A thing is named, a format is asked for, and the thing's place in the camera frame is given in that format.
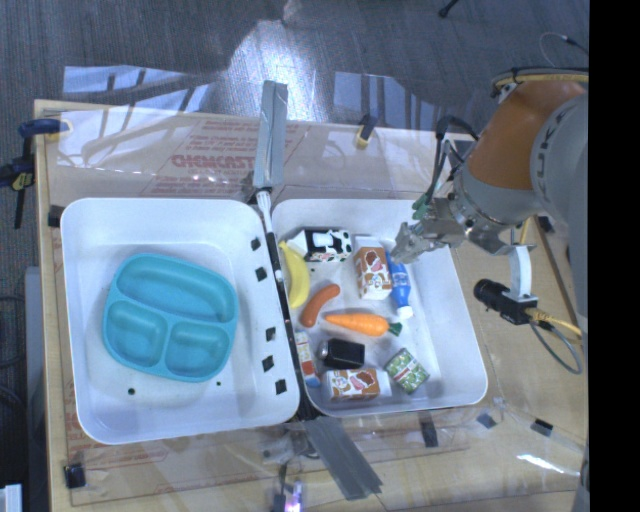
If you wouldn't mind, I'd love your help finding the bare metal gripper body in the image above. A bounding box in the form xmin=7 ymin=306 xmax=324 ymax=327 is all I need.
xmin=418 ymin=195 xmax=494 ymax=251

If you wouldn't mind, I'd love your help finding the blue and white bottle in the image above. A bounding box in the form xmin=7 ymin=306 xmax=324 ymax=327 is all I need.
xmin=385 ymin=249 xmax=415 ymax=321

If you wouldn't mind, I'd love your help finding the brown and white carton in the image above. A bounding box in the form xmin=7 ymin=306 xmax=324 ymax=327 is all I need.
xmin=353 ymin=235 xmax=394 ymax=301
xmin=325 ymin=368 xmax=393 ymax=403

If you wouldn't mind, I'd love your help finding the black and white cow carton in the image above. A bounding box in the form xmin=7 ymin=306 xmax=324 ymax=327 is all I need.
xmin=289 ymin=228 xmax=353 ymax=264

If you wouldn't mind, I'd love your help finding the orange carrot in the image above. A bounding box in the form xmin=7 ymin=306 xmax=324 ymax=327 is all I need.
xmin=323 ymin=312 xmax=404 ymax=338

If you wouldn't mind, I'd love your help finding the orange sausage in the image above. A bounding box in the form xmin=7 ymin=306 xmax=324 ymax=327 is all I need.
xmin=299 ymin=283 xmax=342 ymax=329

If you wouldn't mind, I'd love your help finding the white plastic tray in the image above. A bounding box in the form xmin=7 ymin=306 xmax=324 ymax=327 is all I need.
xmin=269 ymin=198 xmax=489 ymax=419
xmin=59 ymin=197 xmax=301 ymax=446

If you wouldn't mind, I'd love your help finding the yellow banana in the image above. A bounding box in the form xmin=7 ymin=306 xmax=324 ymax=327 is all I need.
xmin=277 ymin=240 xmax=311 ymax=310

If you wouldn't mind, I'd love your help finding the black box with silver cap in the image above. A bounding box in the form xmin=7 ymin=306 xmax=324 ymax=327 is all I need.
xmin=317 ymin=338 xmax=366 ymax=371

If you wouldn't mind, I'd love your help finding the green can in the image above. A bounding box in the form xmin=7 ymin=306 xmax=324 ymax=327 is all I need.
xmin=383 ymin=348 xmax=431 ymax=395

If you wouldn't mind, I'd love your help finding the white orange bottle blue cap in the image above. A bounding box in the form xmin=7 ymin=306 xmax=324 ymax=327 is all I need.
xmin=293 ymin=330 xmax=322 ymax=389

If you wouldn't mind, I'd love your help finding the brown cardboard board red print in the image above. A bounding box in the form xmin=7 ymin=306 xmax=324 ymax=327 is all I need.
xmin=49 ymin=110 xmax=501 ymax=506

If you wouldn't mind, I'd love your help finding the blue divided plate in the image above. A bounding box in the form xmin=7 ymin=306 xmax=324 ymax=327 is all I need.
xmin=101 ymin=252 xmax=240 ymax=384

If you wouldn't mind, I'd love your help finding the black cylinder on white bracket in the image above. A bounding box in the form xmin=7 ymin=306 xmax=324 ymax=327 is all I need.
xmin=473 ymin=243 xmax=540 ymax=326

